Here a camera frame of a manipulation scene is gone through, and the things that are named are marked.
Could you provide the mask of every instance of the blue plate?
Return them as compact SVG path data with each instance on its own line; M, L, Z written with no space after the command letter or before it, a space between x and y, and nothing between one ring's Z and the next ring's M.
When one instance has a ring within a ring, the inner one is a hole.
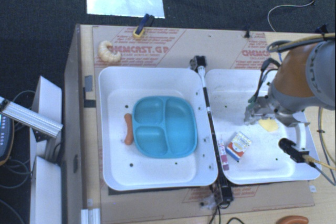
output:
M138 150L154 158L182 158L197 146L194 111L184 99L155 96L140 99L132 114Z

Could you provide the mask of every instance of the beige curved object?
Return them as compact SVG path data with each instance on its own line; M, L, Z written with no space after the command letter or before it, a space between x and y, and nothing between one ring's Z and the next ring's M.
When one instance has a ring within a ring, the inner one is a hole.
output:
M117 53L111 52L109 47L112 47L112 43L105 40L99 43L98 46L98 56L101 60L108 63L116 63L121 60L121 53L117 51Z

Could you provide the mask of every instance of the yellow cheese slice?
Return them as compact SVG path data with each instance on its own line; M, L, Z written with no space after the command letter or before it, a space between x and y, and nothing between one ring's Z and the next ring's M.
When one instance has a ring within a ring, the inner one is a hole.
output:
M266 120L259 120L258 122L260 126L267 132L274 132L279 129L278 123L275 120L271 120L270 118Z

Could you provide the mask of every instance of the dark floor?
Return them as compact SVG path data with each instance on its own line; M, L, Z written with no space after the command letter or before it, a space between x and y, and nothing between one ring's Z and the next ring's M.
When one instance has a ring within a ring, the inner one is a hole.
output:
M281 4L303 5L311 0L163 0L166 19L155 27L271 31L268 11ZM335 0L316 0L304 8L280 8L271 14L276 31L313 33L328 24L335 32ZM40 75L63 87L67 53L76 23L130 25L138 18L86 13L86 0L0 0L0 96L12 99L34 90ZM27 130L16 134L13 158L28 157ZM0 184L16 183L17 176L0 168ZM0 199L29 222L29 182L18 189L0 188ZM0 223L19 223L0 204Z

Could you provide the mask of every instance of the white plastic tray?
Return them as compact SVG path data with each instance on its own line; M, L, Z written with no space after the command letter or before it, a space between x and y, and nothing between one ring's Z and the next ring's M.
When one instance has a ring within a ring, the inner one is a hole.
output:
M103 176L115 190L207 186L218 174L203 88L197 73L179 68L107 67L99 75ZM135 144L124 144L126 113L137 100L153 95L185 99L192 106L198 132L196 150L176 159L150 158Z
M268 75L271 82L275 72ZM278 122L279 129L267 132L258 123L244 124L247 100L255 93L260 71L214 69L206 74L209 101L212 109L217 139L223 139L227 145L237 132L242 132L251 141L251 146L237 162L228 156L229 170L226 177L235 184L259 184L294 180L313 180L319 172L309 165L297 164L278 146L281 138L296 141L294 128L288 128ZM259 95L267 94L266 82ZM305 115L296 113L298 120L306 121ZM307 150L318 159L309 128L307 131Z

